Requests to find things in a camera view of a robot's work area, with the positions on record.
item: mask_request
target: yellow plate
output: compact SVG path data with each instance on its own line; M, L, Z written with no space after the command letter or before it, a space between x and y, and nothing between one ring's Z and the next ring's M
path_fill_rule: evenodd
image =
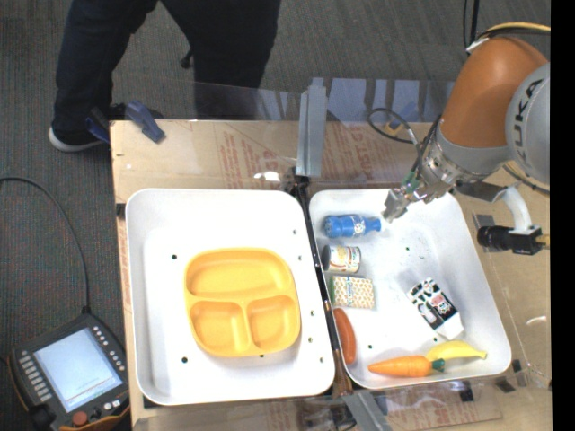
M214 356L254 356L290 347L301 328L289 265L260 248L205 251L185 270L191 332Z

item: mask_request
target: yellow banana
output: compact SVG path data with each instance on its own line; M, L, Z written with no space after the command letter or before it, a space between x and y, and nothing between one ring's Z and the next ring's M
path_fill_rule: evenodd
M449 340L439 345L433 347L425 357L429 361L435 361L437 359L453 359L455 357L475 357L478 356L481 359L487 357L487 351L480 351L475 349L469 343L462 340Z

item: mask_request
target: orange carrot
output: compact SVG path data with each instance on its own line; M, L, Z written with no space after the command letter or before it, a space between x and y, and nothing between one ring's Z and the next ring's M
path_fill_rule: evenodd
M384 375L394 375L401 377L425 377L431 374L432 369L443 372L445 361L438 359L429 361L425 356L400 356L385 361L370 364L367 369L370 372Z

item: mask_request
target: gray carpet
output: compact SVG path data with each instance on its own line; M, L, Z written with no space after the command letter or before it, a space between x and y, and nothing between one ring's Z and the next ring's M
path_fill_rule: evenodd
M28 177L59 201L78 236L93 312L123 339L108 149L62 154L47 139L54 75L71 0L0 0L0 176ZM299 94L314 78L454 81L466 60L473 0L283 0L261 87ZM551 25L551 0L481 0L477 31L502 22ZM550 38L526 36L551 59ZM161 5L115 73L116 102L189 118L186 40ZM71 320L84 304L73 238L40 190L0 182L0 356ZM0 365L0 429L31 423Z

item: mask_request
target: jeans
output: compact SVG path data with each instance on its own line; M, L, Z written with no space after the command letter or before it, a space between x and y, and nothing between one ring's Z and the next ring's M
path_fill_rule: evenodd
M54 128L85 129L93 107L108 113L112 73L158 1L190 43L195 82L260 86L281 0L72 0L57 60Z

